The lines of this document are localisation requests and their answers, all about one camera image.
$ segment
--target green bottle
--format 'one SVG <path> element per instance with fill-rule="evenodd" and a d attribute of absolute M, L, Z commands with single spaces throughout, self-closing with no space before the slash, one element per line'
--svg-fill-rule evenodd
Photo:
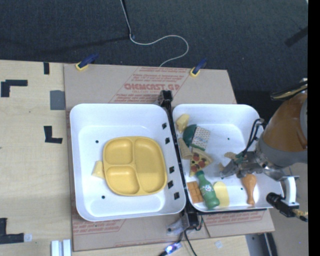
<path fill-rule="evenodd" d="M 199 189 L 201 191 L 203 200 L 205 202 L 206 207 L 209 210 L 212 210 L 214 207 L 220 205 L 220 201 L 217 198 L 214 187 L 205 177 L 204 171 L 199 170 L 195 173 L 195 175 L 199 179 Z"/>

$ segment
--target blue clip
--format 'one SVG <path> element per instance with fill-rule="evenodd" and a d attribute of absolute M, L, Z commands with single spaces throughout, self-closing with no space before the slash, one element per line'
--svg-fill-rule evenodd
<path fill-rule="evenodd" d="M 91 54 L 85 59 L 83 59 L 81 62 L 77 63 L 75 65 L 76 69 L 79 71 L 82 71 L 88 67 L 88 64 L 91 64 L 95 62 L 95 60 L 99 57 L 99 54 Z"/>
<path fill-rule="evenodd" d="M 195 78 L 200 73 L 200 69 L 203 69 L 207 65 L 207 59 L 202 59 L 198 65 L 196 65 L 193 69 L 190 71 L 190 75 Z"/>

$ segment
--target toy chicken drumstick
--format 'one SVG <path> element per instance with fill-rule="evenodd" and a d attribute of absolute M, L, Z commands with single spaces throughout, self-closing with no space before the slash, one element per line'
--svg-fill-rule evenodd
<path fill-rule="evenodd" d="M 242 178 L 242 183 L 246 189 L 246 192 L 248 194 L 248 200 L 247 203 L 249 205 L 254 206 L 255 200 L 254 200 L 254 190 L 255 186 L 257 184 L 257 178 L 253 174 L 247 174 L 245 177 Z"/>

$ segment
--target cardboard sheet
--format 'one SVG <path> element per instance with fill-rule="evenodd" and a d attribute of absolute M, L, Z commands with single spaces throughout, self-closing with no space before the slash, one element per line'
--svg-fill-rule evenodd
<path fill-rule="evenodd" d="M 65 107 L 67 122 L 70 189 L 72 204 L 73 250 L 174 242 L 166 225 L 179 214 L 100 222 L 82 219 L 75 206 L 69 114 L 81 103 L 154 103 L 160 91 L 171 90 L 172 106 L 179 104 L 236 104 L 226 70 L 200 71 L 197 77 L 187 68 L 89 65 L 78 71 L 74 64 L 64 65 Z M 190 239 L 263 233 L 274 230 L 268 210 L 221 213 L 203 217 L 206 228 L 192 232 Z"/>

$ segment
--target pizza slice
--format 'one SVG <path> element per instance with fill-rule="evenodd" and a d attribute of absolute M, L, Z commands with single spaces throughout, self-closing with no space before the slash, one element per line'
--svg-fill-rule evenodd
<path fill-rule="evenodd" d="M 214 160 L 206 152 L 201 149 L 192 148 L 192 158 L 190 159 L 190 173 L 189 177 L 196 174 L 197 171 L 210 165 Z"/>

